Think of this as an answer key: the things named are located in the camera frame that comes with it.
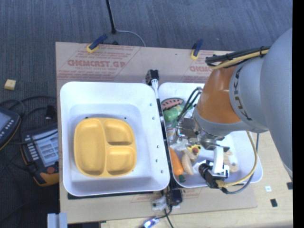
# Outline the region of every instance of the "cardboard sheet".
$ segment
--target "cardboard sheet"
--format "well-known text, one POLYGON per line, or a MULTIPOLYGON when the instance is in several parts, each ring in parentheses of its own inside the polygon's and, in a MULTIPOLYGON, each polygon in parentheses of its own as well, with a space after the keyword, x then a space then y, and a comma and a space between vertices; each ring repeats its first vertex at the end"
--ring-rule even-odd
MULTIPOLYGON (((57 102, 59 130, 59 163, 62 163, 62 136, 60 89, 70 81, 140 83, 149 69, 159 71, 159 83, 205 83, 211 69, 204 62, 213 54, 223 51, 200 51, 199 58, 190 58, 191 50, 173 48, 130 47, 100 45, 92 54, 87 44, 56 43, 57 102)), ((60 206, 67 213, 68 223, 93 222, 112 219, 150 217, 162 214, 152 210, 152 200, 160 192, 111 197, 69 199, 63 186, 60 168, 60 206)), ((184 201, 172 214, 205 212, 229 209, 246 209, 257 206, 249 186, 238 195, 225 195, 210 188, 183 189, 184 201)))

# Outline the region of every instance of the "small wooden block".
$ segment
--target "small wooden block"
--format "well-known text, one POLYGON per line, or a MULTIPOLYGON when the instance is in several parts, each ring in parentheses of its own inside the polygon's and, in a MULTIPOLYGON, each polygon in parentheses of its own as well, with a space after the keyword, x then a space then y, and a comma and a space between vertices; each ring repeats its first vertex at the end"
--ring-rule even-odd
POLYGON ((15 80, 8 79, 8 80, 6 80, 4 88, 5 89, 9 89, 9 90, 15 90, 15 85, 16 85, 16 81, 15 80))

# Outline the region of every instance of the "yellow cable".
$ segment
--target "yellow cable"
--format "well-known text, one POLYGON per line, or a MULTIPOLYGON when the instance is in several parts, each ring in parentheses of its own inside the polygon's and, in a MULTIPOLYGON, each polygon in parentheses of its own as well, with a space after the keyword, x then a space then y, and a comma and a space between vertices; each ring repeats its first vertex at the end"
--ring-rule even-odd
POLYGON ((257 150, 256 150, 255 144, 254 144, 254 142, 252 140, 252 137, 251 137, 250 133, 248 131, 246 131, 246 132, 247 132, 248 138, 249 138, 249 140, 251 142, 251 146, 253 148, 253 152, 255 154, 255 163, 253 165, 253 168, 250 171, 250 173, 248 173, 247 176, 243 177, 242 179, 240 179, 238 181, 224 182, 222 180, 216 180, 216 183, 217 183, 217 185, 218 185, 219 188, 226 188, 226 187, 229 187, 229 186, 237 185, 237 184, 245 181, 246 179, 248 179, 255 172, 255 169, 257 167, 257 150))
POLYGON ((232 60, 229 60, 229 61, 225 61, 225 62, 222 62, 220 64, 218 64, 217 66, 210 66, 213 70, 215 69, 219 69, 219 68, 222 68, 222 67, 228 67, 232 64, 235 64, 237 62, 240 62, 240 61, 243 61, 245 59, 249 59, 249 58, 252 58, 252 57, 257 57, 259 55, 265 55, 267 54, 269 50, 262 50, 261 52, 254 52, 254 53, 251 53, 251 54, 247 54, 247 55, 244 55, 244 56, 241 56, 241 57, 236 57, 235 59, 232 59, 232 60))

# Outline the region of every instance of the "orange carrot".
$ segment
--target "orange carrot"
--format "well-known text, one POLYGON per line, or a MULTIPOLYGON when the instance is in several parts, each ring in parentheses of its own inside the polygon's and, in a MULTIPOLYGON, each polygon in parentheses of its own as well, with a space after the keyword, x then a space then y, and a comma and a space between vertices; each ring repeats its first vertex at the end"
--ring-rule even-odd
POLYGON ((172 163, 172 168, 173 168, 173 173, 177 176, 182 175, 184 172, 184 169, 181 165, 181 161, 175 151, 169 147, 170 150, 170 156, 171 156, 171 163, 172 163))

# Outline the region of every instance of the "black connector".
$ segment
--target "black connector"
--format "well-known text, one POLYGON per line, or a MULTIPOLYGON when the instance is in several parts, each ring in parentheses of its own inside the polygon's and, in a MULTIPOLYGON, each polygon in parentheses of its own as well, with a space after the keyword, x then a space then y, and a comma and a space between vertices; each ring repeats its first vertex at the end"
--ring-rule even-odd
POLYGON ((51 120, 51 119, 53 119, 53 117, 55 116, 55 114, 56 114, 55 107, 52 106, 52 105, 47 105, 45 119, 51 120))
POLYGON ((182 192, 180 189, 171 189, 166 193, 168 206, 176 206, 182 203, 182 192))
POLYGON ((159 77, 159 75, 158 75, 158 70, 152 70, 152 69, 150 69, 150 70, 147 72, 147 75, 146 75, 146 78, 145 78, 146 84, 149 85, 149 86, 151 86, 151 85, 152 85, 151 81, 152 81, 153 79, 157 79, 157 80, 160 79, 160 77, 159 77))

